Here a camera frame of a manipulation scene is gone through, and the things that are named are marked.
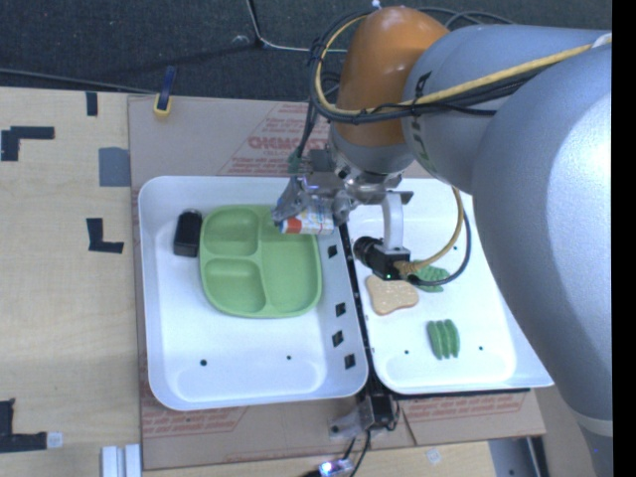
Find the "black tape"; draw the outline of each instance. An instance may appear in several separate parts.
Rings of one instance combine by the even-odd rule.
[[[12,126],[2,131],[0,161],[17,161],[21,139],[53,139],[56,137],[55,127]]]
[[[14,399],[0,401],[0,452],[24,452],[27,450],[44,450],[48,447],[48,433],[36,434],[13,433]]]
[[[97,116],[97,92],[88,91],[86,93],[86,115]]]
[[[20,140],[11,131],[2,131],[0,143],[0,161],[17,161],[20,151]]]
[[[123,242],[103,241],[103,219],[86,219],[86,226],[88,227],[88,238],[90,240],[88,250],[95,250],[99,252],[116,252],[119,254],[123,252]]]
[[[53,139],[56,137],[55,127],[45,126],[11,126],[11,133],[18,139]]]
[[[11,425],[13,422],[14,402],[16,402],[14,399],[0,401],[0,436],[6,436],[13,432]]]

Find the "gray wire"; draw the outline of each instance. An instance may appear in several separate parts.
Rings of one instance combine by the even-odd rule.
[[[452,16],[450,19],[448,19],[448,21],[446,21],[446,23],[444,23],[444,27],[446,28],[450,28],[451,25],[453,23],[455,23],[456,21],[460,20],[460,19],[464,19],[467,21],[470,21],[471,23],[477,24],[477,25],[481,25],[483,24],[483,21],[478,20],[475,16],[480,16],[482,18],[488,18],[494,21],[499,21],[500,23],[504,23],[506,25],[512,25],[513,22],[506,19],[506,18],[502,18],[501,16],[497,16],[496,14],[492,14],[489,12],[482,12],[482,11],[464,11],[464,12],[459,12],[457,14],[455,14],[454,16]]]
[[[101,81],[92,81],[90,79],[68,78],[65,76],[45,75],[43,73],[34,73],[32,71],[19,71],[16,69],[0,68],[0,74],[11,75],[11,76],[24,76],[27,78],[40,78],[43,80],[64,81],[64,82],[75,83],[75,84],[87,84],[90,86],[101,86],[104,88],[113,88],[113,89],[124,90],[124,91],[132,92],[132,93],[156,93],[151,90],[144,90],[142,88],[134,88],[132,86],[125,86],[123,84],[104,83]]]
[[[267,47],[273,50],[285,51],[285,52],[300,52],[300,53],[309,53],[309,48],[295,48],[292,46],[279,46],[277,44],[270,43],[267,41],[261,34],[260,29],[258,28],[258,23],[256,22],[256,15],[254,10],[251,7],[251,2],[249,0],[245,0],[247,4],[247,11],[249,12],[249,18],[251,19],[251,25],[254,28],[254,32],[258,39]]]

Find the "metal bracket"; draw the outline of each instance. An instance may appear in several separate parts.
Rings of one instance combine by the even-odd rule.
[[[141,477],[139,444],[101,447],[99,472],[100,477]]]
[[[329,421],[329,437],[332,439],[353,439],[365,432],[374,423],[371,398],[363,398],[356,407],[341,417]]]

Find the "yellow cable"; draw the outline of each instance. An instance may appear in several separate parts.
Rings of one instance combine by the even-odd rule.
[[[455,196],[455,201],[457,202],[457,224],[455,225],[455,232],[453,233],[448,243],[439,252],[427,259],[420,259],[417,261],[396,261],[394,265],[396,269],[399,270],[399,273],[402,276],[414,274],[421,268],[424,268],[438,261],[453,248],[453,246],[457,242],[457,239],[459,239],[459,235],[464,223],[464,204],[461,201],[459,190],[456,187],[453,187],[452,189],[453,195]]]
[[[361,112],[371,113],[371,112],[392,112],[398,111],[399,108],[364,108],[364,109],[340,109],[335,104],[331,104],[322,90],[322,85],[320,83],[320,74],[322,72],[322,60],[324,60],[325,56],[329,52],[329,47],[333,44],[333,42],[342,34],[347,28],[349,28],[354,23],[365,19],[367,16],[360,16],[358,18],[353,19],[352,21],[346,23],[340,29],[338,29],[335,34],[331,37],[331,39],[327,42],[324,51],[320,55],[321,62],[318,64],[318,68],[316,70],[316,78],[314,80],[314,84],[316,87],[316,94],[318,96],[318,100],[320,104],[328,109],[329,111],[343,115],[343,116],[356,116]],[[480,86],[484,86],[490,83],[494,83],[496,81],[505,80],[506,78],[512,78],[517,75],[521,75],[523,73],[527,73],[533,71],[535,69],[540,69],[546,66],[550,66],[552,64],[556,64],[558,62],[562,62],[563,60],[569,59],[576,55],[579,55],[583,52],[589,50],[593,45],[587,44],[583,46],[579,46],[576,48],[571,48],[569,50],[564,50],[559,53],[555,53],[553,55],[548,55],[546,57],[541,57],[539,59],[535,59],[529,62],[525,62],[523,64],[519,64],[518,66],[514,66],[508,69],[503,69],[501,71],[497,71],[496,73],[492,73],[490,75],[483,76],[478,79],[473,79],[471,81],[467,81],[465,83],[458,84],[456,86],[452,86],[450,88],[446,88],[444,90],[440,90],[434,93],[430,93],[429,95],[425,95],[423,97],[419,97],[417,99],[406,100],[399,102],[397,105],[404,107],[411,107],[414,104],[425,104],[429,102],[437,102],[453,95],[458,95],[460,93],[464,93],[468,90],[472,90],[474,88],[478,88]]]

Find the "green vegetable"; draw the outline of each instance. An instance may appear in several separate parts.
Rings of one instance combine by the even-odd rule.
[[[459,356],[459,331],[452,320],[430,321],[426,324],[426,332],[438,360]]]
[[[442,279],[445,279],[450,274],[448,273],[448,270],[446,270],[445,268],[439,268],[436,266],[427,265],[421,268],[420,270],[417,270],[414,275],[419,277],[422,281],[431,282],[431,281],[440,281]],[[416,286],[419,289],[426,291],[428,293],[438,293],[440,291],[444,291],[444,288],[442,288],[441,286],[425,286],[425,285],[416,285]]]
[[[459,355],[459,331],[452,320],[444,320],[444,327],[446,327],[450,341],[450,353],[453,357],[457,357]]]
[[[426,324],[426,330],[428,331],[428,338],[430,339],[430,345],[433,349],[433,355],[441,361],[442,349],[441,349],[441,336],[437,330],[435,322],[428,322]]]

